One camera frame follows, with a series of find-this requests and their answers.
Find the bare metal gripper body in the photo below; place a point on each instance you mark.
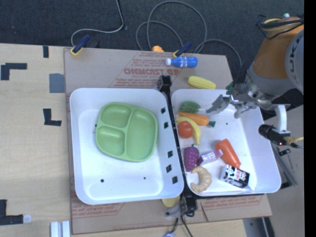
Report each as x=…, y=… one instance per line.
x=251, y=95

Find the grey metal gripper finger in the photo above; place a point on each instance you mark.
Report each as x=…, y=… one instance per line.
x=240, y=111
x=218, y=105

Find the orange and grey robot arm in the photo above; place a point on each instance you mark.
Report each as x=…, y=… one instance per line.
x=271, y=58

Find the white plastic tray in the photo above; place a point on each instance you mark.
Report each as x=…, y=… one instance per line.
x=234, y=132
x=123, y=179

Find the orange carrot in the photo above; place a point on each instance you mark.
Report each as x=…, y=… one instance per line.
x=195, y=118

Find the yellow corn cob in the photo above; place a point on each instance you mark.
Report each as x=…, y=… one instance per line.
x=202, y=82

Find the green leafy vegetable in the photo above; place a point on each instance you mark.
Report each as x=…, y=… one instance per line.
x=189, y=106

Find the yellow banana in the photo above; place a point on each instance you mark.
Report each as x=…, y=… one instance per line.
x=196, y=130

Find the red tomato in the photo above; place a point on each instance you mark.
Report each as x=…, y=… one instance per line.
x=185, y=130

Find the orange bottle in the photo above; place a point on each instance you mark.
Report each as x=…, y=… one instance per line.
x=228, y=153

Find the pink and white carton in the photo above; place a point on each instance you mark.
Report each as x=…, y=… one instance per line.
x=209, y=156

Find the blue bottle white cap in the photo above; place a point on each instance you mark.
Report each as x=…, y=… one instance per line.
x=184, y=62

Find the purple grapes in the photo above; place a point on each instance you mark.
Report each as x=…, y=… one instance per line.
x=190, y=157

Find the black and white milk carton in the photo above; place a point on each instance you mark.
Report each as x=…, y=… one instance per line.
x=234, y=176

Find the tan croissant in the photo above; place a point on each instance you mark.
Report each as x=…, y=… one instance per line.
x=205, y=179

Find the small orange toy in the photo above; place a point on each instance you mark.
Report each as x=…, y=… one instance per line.
x=158, y=49

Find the green divided plate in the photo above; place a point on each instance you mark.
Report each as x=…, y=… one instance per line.
x=138, y=132

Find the yellow rounded toy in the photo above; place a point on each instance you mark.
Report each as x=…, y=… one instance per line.
x=170, y=201

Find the brown cardboard board red print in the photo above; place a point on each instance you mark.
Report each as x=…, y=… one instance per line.
x=103, y=68

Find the black cylinder on white bracket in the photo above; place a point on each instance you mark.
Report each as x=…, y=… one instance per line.
x=271, y=133

